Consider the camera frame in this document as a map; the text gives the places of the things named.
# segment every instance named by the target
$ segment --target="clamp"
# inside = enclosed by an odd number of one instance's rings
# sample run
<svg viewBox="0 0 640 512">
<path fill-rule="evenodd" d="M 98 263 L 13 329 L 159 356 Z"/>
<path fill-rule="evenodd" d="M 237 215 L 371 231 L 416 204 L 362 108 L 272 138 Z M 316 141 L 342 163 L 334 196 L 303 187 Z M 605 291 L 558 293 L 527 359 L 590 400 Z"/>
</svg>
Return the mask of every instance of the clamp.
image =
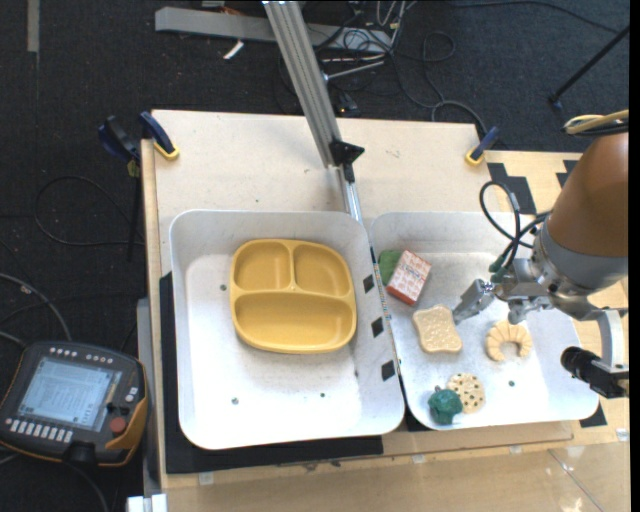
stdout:
<svg viewBox="0 0 640 512">
<path fill-rule="evenodd" d="M 471 148 L 469 152 L 465 155 L 464 159 L 469 165 L 476 166 L 482 159 L 484 158 L 484 152 L 487 149 L 491 149 L 491 147 L 498 141 L 498 134 L 500 130 L 496 126 L 491 128 L 489 132 L 483 137 L 480 144 L 478 144 L 475 148 Z"/>
<path fill-rule="evenodd" d="M 142 124 L 142 137 L 152 138 L 155 149 L 164 158 L 167 160 L 175 160 L 178 157 L 180 151 L 177 146 L 171 142 L 167 133 L 162 126 L 160 126 L 160 123 L 158 123 L 149 112 L 144 111 L 140 113 L 138 121 Z M 140 145 L 120 126 L 115 116 L 109 116 L 98 128 L 98 137 L 100 143 L 109 154 L 127 162 L 129 176 L 136 179 L 127 251 L 127 260 L 131 261 L 142 195 L 140 185 Z"/>
</svg>

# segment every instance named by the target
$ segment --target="metal rod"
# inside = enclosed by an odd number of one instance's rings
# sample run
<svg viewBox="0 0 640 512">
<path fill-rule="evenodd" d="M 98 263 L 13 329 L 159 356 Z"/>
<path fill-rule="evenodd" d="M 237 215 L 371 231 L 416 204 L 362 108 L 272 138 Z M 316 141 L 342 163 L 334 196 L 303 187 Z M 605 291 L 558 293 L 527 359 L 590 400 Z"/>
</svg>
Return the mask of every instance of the metal rod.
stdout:
<svg viewBox="0 0 640 512">
<path fill-rule="evenodd" d="M 384 64 L 384 62 L 380 61 L 380 62 L 374 62 L 373 64 L 367 64 L 366 66 L 360 66 L 360 67 L 353 68 L 353 69 L 347 69 L 345 71 L 340 71 L 338 73 L 334 73 L 333 75 L 327 75 L 326 79 L 327 79 L 327 81 L 333 80 L 334 78 L 338 78 L 340 76 L 345 76 L 345 75 L 350 75 L 351 73 L 357 73 L 358 71 L 364 71 L 366 69 L 377 68 L 378 66 L 382 66 L 382 64 Z"/>
<path fill-rule="evenodd" d="M 304 115 L 311 128 L 325 167 L 337 168 L 345 208 L 358 222 L 362 222 L 360 201 L 354 182 L 348 182 L 344 168 L 331 154 L 330 144 L 341 141 L 329 91 L 311 46 L 309 33 L 298 2 L 262 2 L 275 33 L 291 82 Z"/>
<path fill-rule="evenodd" d="M 602 50 L 600 50 L 589 62 L 587 62 L 584 66 L 582 66 L 571 78 L 569 78 L 564 85 L 562 85 L 558 90 L 549 96 L 549 101 L 555 103 L 560 99 L 562 93 L 564 93 L 569 87 L 571 87 L 574 83 L 578 81 L 578 79 L 584 75 L 589 69 L 593 67 L 593 65 L 598 62 L 602 57 L 604 57 L 611 48 L 613 48 L 616 44 L 618 44 L 622 38 L 624 38 L 631 28 L 631 25 L 627 25 L 623 28 L 616 37 L 614 37 Z"/>
</svg>

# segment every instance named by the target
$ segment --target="red emergency stop button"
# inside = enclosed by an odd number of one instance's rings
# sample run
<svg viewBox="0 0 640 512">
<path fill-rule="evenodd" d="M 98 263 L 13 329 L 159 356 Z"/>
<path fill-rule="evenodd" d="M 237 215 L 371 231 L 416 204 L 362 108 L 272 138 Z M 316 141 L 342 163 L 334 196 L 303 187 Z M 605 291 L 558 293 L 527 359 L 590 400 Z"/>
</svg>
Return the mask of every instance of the red emergency stop button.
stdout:
<svg viewBox="0 0 640 512">
<path fill-rule="evenodd" d="M 122 416 L 116 416 L 109 422 L 109 428 L 115 437 L 122 435 L 127 429 L 127 421 Z"/>
</svg>

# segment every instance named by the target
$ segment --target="toy food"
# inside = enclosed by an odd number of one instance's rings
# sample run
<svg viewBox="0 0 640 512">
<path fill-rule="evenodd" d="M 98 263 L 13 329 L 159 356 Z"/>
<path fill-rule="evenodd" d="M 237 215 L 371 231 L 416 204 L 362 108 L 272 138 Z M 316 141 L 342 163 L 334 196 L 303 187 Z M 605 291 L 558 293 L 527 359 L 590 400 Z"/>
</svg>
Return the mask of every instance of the toy food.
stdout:
<svg viewBox="0 0 640 512">
<path fill-rule="evenodd" d="M 455 391 L 440 389 L 436 386 L 435 392 L 429 397 L 429 408 L 436 423 L 451 425 L 453 417 L 462 412 L 462 402 Z"/>
<path fill-rule="evenodd" d="M 487 333 L 485 349 L 487 355 L 494 361 L 504 361 L 505 357 L 500 346 L 503 343 L 513 342 L 518 345 L 518 355 L 526 357 L 531 351 L 533 343 L 527 329 L 520 325 L 512 325 L 508 320 L 496 322 Z"/>
<path fill-rule="evenodd" d="M 431 263 L 411 251 L 403 251 L 386 290 L 412 306 L 420 297 L 429 270 L 431 270 Z"/>
<path fill-rule="evenodd" d="M 380 279 L 385 286 L 389 283 L 393 271 L 402 256 L 402 251 L 382 251 L 378 257 L 378 268 L 380 269 Z"/>
<path fill-rule="evenodd" d="M 421 309 L 413 314 L 412 320 L 420 336 L 420 347 L 425 352 L 456 353 L 462 350 L 462 339 L 447 306 L 438 304 L 430 309 Z"/>
<path fill-rule="evenodd" d="M 484 386 L 471 373 L 456 373 L 447 383 L 447 389 L 455 391 L 462 402 L 462 412 L 474 413 L 485 403 Z"/>
</svg>

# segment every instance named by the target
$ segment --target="toy bread slice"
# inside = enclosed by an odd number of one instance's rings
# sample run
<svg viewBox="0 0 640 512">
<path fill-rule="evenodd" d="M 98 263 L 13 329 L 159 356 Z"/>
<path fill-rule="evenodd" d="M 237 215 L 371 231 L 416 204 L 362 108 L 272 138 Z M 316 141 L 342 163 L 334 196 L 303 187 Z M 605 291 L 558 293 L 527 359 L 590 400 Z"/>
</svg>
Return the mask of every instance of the toy bread slice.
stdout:
<svg viewBox="0 0 640 512">
<path fill-rule="evenodd" d="M 505 357 L 500 346 L 503 343 L 513 342 L 518 345 L 518 355 L 526 357 L 531 351 L 533 342 L 527 329 L 520 325 L 512 325 L 508 320 L 496 322 L 487 333 L 485 349 L 487 355 L 494 361 L 504 361 Z"/>
<path fill-rule="evenodd" d="M 460 352 L 462 339 L 453 322 L 451 309 L 442 304 L 413 314 L 413 325 L 420 337 L 420 347 L 427 353 Z"/>
</svg>

